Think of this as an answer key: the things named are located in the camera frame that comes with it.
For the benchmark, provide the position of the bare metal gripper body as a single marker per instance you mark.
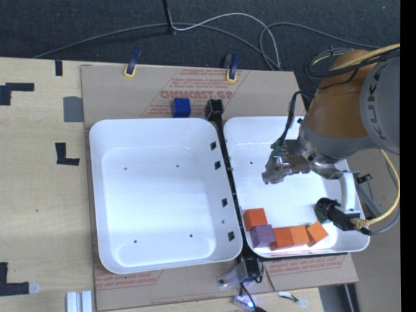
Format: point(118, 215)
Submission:
point(300, 164)

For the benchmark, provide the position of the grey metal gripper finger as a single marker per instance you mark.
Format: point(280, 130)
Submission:
point(269, 174)
point(283, 171)

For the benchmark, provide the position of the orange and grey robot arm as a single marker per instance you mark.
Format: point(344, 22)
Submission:
point(341, 109)

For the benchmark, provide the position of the white plastic tray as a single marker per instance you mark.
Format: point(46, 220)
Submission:
point(156, 200)
point(292, 200)

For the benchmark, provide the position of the orange cube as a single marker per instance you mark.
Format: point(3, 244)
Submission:
point(299, 235)
point(318, 233)
point(282, 237)
point(255, 218)

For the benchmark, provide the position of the purple cube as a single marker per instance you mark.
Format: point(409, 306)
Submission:
point(262, 236)

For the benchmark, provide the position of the blue cube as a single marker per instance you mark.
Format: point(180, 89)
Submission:
point(180, 107)

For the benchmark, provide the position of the brown cardboard board red print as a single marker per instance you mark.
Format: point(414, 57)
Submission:
point(130, 93)

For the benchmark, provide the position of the black cylinder on white bracket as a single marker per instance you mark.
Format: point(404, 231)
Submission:
point(344, 216)

